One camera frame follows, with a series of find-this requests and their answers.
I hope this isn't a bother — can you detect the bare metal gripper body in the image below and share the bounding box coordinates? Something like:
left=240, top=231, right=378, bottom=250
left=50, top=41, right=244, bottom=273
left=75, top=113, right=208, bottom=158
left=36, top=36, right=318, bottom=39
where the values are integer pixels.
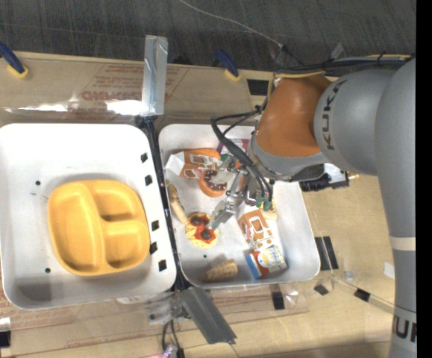
left=231, top=162, right=275, bottom=206

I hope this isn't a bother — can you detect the chocolate frosted doughnut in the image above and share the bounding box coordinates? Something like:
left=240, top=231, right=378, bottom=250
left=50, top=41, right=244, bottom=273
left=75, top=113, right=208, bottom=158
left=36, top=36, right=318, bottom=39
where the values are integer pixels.
left=198, top=168, right=240, bottom=198

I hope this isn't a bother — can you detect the yellow pizza slice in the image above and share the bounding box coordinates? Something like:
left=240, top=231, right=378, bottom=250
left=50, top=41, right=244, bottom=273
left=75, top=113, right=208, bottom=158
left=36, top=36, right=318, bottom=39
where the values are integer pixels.
left=184, top=211, right=220, bottom=250

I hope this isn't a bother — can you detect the pink and white packet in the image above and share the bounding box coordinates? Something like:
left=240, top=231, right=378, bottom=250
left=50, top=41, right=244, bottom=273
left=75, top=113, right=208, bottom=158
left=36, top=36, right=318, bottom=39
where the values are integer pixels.
left=216, top=137, right=254, bottom=157

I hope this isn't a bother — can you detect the orange and white carton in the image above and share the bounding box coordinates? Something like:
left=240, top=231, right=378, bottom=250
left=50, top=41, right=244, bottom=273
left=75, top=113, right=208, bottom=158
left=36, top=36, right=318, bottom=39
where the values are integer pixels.
left=237, top=204, right=277, bottom=251
left=165, top=148, right=222, bottom=180

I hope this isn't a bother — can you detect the blue and orange juice carton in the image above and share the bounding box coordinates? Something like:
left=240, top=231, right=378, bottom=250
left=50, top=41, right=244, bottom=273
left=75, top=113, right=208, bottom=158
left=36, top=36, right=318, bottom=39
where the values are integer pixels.
left=245, top=245, right=289, bottom=280

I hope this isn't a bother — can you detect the white plastic tray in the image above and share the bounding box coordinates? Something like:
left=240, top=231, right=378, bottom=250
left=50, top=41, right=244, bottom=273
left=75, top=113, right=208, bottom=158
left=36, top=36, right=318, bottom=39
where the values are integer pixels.
left=157, top=122, right=322, bottom=289
left=0, top=122, right=178, bottom=310

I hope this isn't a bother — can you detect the yellow divided plate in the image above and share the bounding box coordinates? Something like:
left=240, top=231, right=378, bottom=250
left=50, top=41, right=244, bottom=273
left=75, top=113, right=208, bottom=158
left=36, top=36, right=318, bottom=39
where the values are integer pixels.
left=47, top=178, right=151, bottom=277

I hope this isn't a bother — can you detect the brown cardboard board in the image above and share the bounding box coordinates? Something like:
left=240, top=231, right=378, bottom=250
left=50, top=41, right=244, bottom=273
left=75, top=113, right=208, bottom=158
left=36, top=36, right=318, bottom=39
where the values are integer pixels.
left=0, top=50, right=396, bottom=358

